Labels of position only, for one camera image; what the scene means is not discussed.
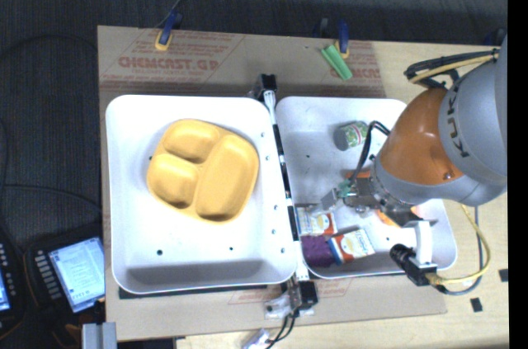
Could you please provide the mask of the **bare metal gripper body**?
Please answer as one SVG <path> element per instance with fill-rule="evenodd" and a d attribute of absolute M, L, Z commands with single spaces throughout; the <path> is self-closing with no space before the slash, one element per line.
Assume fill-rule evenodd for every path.
<path fill-rule="evenodd" d="M 379 210 L 387 216 L 413 216 L 413 206 L 392 197 L 370 177 L 348 179 L 342 183 L 345 205 L 357 210 Z"/>

